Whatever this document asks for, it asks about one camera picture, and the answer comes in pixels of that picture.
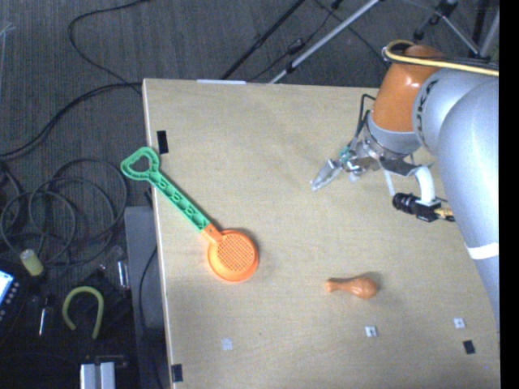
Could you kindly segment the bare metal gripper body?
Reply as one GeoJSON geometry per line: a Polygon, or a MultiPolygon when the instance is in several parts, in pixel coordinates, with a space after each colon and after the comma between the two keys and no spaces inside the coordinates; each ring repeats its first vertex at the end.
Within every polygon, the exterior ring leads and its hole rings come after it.
{"type": "Polygon", "coordinates": [[[368,170],[380,169],[387,156],[390,151],[374,139],[352,138],[341,157],[341,167],[353,178],[359,178],[368,170]]]}

